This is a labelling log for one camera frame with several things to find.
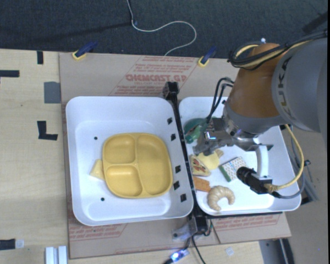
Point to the green and white carton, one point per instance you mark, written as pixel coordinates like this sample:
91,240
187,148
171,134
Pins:
232,167

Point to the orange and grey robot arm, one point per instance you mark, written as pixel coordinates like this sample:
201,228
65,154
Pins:
253,92

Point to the thin black rod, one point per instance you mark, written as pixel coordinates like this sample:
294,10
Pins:
184,150

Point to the beige toy croissant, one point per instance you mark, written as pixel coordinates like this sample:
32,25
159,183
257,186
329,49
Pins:
219,194

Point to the yellow divided plate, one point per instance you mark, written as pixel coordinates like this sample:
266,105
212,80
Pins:
151,164

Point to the orange toy carrot slice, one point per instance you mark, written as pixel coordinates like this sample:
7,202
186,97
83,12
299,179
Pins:
201,184

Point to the black cylinder on white bracket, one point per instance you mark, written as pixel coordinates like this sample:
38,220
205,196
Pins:
253,179

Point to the white plastic tray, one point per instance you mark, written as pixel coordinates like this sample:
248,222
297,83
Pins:
85,147
275,175

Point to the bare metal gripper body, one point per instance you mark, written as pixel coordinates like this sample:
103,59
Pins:
222,132

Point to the pale yellow cheese wedge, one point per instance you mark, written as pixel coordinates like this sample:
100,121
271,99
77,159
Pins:
96,170

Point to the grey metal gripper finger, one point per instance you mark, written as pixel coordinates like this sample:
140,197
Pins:
215,148
202,147

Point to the green toy vegetable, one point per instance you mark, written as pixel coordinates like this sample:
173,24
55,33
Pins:
192,126

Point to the yellow toy food piece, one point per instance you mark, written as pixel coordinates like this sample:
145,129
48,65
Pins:
211,162

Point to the brown cardboard board red print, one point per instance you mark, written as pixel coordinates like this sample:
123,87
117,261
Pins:
99,76

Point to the toy pizza slice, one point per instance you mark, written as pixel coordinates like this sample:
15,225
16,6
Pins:
198,166

